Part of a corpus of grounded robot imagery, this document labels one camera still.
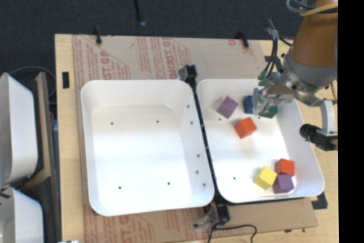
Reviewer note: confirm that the brown cardboard board, red print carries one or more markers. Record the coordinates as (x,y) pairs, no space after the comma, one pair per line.
(159,57)

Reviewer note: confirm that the black cylinder on white bracket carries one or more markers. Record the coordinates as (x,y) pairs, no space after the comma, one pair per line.
(317,133)

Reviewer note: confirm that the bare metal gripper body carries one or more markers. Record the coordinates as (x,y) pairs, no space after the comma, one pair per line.
(301,92)

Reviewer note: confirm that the blue cube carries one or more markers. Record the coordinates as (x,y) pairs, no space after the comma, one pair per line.
(248,104)

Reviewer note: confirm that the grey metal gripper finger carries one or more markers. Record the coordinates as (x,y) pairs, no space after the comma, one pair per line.
(268,105)
(257,101)

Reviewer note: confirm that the yellow cube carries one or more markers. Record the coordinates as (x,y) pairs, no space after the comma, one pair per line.
(265,177)

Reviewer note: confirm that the green cube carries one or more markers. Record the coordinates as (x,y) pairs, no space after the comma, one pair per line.
(272,111)

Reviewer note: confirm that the white plastic tray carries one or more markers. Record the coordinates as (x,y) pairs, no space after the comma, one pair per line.
(250,156)
(142,150)

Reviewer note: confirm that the orange cube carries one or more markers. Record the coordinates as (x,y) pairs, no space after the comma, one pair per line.
(245,128)
(285,166)

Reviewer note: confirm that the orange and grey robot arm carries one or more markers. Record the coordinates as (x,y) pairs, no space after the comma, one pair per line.
(315,42)

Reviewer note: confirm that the purple cube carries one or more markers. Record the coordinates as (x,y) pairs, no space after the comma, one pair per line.
(283,183)
(227,107)

